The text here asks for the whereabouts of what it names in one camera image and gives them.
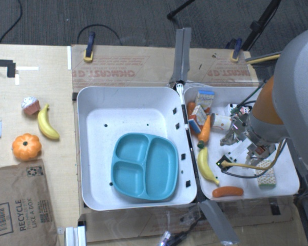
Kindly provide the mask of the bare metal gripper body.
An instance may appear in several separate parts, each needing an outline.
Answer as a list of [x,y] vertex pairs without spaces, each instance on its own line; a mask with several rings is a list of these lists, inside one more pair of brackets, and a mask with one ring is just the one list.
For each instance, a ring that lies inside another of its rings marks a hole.
[[250,125],[250,117],[251,113],[245,113],[240,115],[241,125],[238,128],[231,127],[231,130],[234,132],[234,143],[238,143],[240,141],[245,141],[248,139],[253,142],[252,136],[252,128]]

